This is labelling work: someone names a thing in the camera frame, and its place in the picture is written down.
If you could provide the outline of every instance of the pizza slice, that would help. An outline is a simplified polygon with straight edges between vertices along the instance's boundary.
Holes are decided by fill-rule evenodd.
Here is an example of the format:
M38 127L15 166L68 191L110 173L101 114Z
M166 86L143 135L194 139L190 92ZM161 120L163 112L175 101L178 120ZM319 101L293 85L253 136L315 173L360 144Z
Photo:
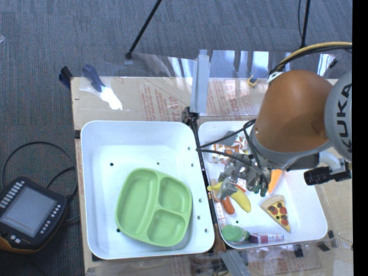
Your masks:
M260 208L269 214L280 226L290 232L288 210L286 209L283 195L271 196L260 205Z

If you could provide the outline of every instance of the toy banana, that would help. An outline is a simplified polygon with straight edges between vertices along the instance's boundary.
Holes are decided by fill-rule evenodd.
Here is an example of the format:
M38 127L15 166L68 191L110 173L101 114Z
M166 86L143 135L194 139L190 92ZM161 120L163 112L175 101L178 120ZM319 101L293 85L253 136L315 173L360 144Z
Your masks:
M220 187L221 187L222 182L219 182L218 184L214 185L214 186L207 186L207 190L208 191L219 191ZM236 192L234 192L233 194L230 195L231 198L233 198L238 205L240 205L240 207L245 210L247 213L249 213L252 209L251 206L251 201L249 200L249 198L246 196L246 194L244 192L242 192L239 188L237 189Z

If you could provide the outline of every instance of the green divided plate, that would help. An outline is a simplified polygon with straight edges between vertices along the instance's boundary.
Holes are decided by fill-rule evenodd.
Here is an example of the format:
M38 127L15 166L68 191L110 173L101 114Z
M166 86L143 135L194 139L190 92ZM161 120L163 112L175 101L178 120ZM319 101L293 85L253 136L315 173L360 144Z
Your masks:
M187 230L190 189L159 171L137 168L126 178L117 201L115 222L126 235L156 246L178 244Z

